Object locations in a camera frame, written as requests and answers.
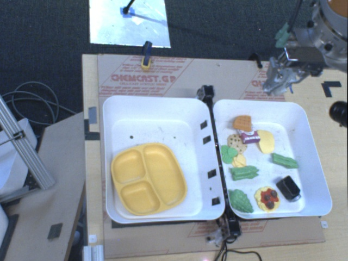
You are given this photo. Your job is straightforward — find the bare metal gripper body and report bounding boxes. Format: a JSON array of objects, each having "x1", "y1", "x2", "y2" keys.
[{"x1": 284, "y1": 15, "x2": 348, "y2": 77}]

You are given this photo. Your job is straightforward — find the brown cardboard board red print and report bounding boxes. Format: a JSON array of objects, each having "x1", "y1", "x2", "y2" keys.
[{"x1": 96, "y1": 54, "x2": 326, "y2": 259}]

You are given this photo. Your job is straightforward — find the orange waffle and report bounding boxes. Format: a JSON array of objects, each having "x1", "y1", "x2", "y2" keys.
[{"x1": 232, "y1": 115, "x2": 253, "y2": 132}]

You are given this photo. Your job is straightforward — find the white plastic tray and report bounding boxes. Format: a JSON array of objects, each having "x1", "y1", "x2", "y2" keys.
[
  {"x1": 102, "y1": 95, "x2": 227, "y2": 225},
  {"x1": 212, "y1": 99, "x2": 333, "y2": 220}
]

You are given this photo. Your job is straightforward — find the purple and white packet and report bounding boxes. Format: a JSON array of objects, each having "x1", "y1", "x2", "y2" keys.
[{"x1": 237, "y1": 128, "x2": 262, "y2": 145}]

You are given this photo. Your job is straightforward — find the large yellow crisp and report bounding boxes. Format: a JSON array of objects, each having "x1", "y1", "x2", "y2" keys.
[{"x1": 256, "y1": 129, "x2": 276, "y2": 154}]

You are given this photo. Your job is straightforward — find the chocolate chip biscuit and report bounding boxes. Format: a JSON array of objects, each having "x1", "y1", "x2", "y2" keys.
[{"x1": 227, "y1": 133, "x2": 248, "y2": 155}]

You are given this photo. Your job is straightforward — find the green beans bundle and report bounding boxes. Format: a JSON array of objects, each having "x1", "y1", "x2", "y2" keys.
[
  {"x1": 271, "y1": 152, "x2": 299, "y2": 170},
  {"x1": 229, "y1": 165, "x2": 260, "y2": 182}
]

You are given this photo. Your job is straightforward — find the green lettuce leaf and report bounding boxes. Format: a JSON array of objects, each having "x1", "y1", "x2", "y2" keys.
[{"x1": 220, "y1": 145, "x2": 239, "y2": 164}]

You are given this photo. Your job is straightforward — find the thin black rod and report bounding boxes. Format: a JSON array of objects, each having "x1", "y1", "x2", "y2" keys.
[{"x1": 207, "y1": 98, "x2": 232, "y2": 222}]

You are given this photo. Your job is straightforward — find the small yellow crisps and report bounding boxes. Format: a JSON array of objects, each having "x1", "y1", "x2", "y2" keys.
[{"x1": 232, "y1": 154, "x2": 247, "y2": 169}]

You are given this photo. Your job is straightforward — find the black square cup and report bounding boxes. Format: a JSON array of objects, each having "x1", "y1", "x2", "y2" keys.
[{"x1": 276, "y1": 175, "x2": 302, "y2": 202}]

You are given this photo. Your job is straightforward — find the green broccoli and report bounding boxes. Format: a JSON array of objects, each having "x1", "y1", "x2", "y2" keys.
[{"x1": 227, "y1": 189, "x2": 254, "y2": 214}]

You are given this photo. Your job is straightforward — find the yellow divided plate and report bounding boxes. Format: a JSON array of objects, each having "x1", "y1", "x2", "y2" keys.
[{"x1": 110, "y1": 142, "x2": 188, "y2": 216}]

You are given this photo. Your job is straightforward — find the black cylinder on white bracket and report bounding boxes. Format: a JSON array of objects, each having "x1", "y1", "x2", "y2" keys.
[{"x1": 330, "y1": 100, "x2": 348, "y2": 127}]

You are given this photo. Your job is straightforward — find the black block with wires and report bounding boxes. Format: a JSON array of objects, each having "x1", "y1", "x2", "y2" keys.
[
  {"x1": 217, "y1": 215, "x2": 243, "y2": 242},
  {"x1": 196, "y1": 84, "x2": 216, "y2": 102}
]

